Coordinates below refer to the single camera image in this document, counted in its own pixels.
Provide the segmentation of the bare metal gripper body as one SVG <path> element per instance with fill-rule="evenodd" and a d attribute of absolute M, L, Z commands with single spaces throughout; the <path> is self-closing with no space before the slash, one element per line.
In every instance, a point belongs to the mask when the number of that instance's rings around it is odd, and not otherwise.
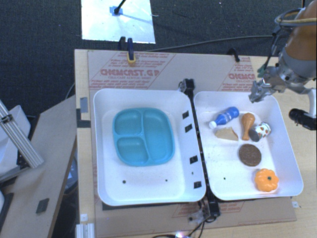
<path fill-rule="evenodd" d="M 283 93 L 289 89 L 297 94 L 309 94 L 311 88 L 306 88 L 310 78 L 305 78 L 294 72 L 292 69 L 283 66 L 269 66 L 262 77 L 263 87 L 270 88 L 270 91 Z"/>

